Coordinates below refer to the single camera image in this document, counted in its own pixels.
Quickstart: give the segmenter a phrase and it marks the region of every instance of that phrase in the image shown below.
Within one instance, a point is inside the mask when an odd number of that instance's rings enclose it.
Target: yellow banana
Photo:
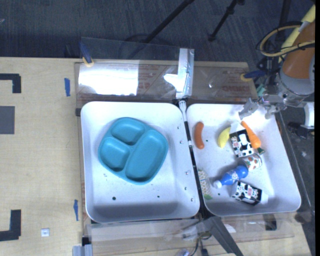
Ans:
[[[229,140],[229,132],[230,132],[230,129],[231,129],[231,126],[224,129],[220,134],[219,134],[219,137],[218,137],[218,146],[220,148],[224,148],[225,145],[227,144],[227,141]]]

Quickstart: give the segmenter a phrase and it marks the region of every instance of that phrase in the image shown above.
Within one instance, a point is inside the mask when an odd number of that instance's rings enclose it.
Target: orange hot dog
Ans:
[[[198,122],[195,125],[194,129],[194,142],[195,146],[202,150],[205,147],[204,142],[202,141],[202,130],[204,129],[205,125],[202,122]]]

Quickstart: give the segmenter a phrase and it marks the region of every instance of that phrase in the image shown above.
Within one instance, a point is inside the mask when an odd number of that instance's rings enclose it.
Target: blue bottle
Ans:
[[[221,179],[216,180],[213,186],[216,189],[220,189],[223,185],[233,185],[238,180],[247,177],[248,173],[249,171],[246,166],[238,165],[236,168],[226,172]]]

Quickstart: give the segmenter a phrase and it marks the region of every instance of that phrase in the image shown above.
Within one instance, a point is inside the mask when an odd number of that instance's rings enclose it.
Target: white bottle cap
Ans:
[[[222,187],[222,183],[219,181],[219,180],[216,180],[214,183],[213,183],[213,186],[216,188],[216,189],[220,189]]]
[[[266,193],[262,192],[261,204],[266,205],[268,203],[268,199],[269,199],[269,196]]]

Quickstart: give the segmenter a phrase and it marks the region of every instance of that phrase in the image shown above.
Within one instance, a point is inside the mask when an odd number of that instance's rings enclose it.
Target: small white square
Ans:
[[[41,229],[41,236],[42,237],[49,237],[50,236],[50,229],[49,228],[42,228]]]

